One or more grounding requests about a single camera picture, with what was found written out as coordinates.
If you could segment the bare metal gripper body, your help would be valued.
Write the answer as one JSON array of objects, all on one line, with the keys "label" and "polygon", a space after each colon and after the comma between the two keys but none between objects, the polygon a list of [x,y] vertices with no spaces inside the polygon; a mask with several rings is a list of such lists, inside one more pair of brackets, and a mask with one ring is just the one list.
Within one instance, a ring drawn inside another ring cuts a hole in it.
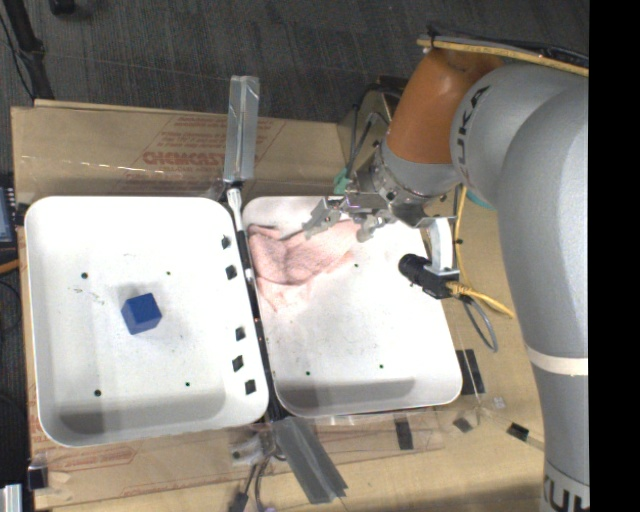
[{"label": "bare metal gripper body", "polygon": [[418,228],[425,207],[435,200],[402,185],[387,167],[374,164],[355,172],[346,185],[342,211],[354,218],[400,221]]}]

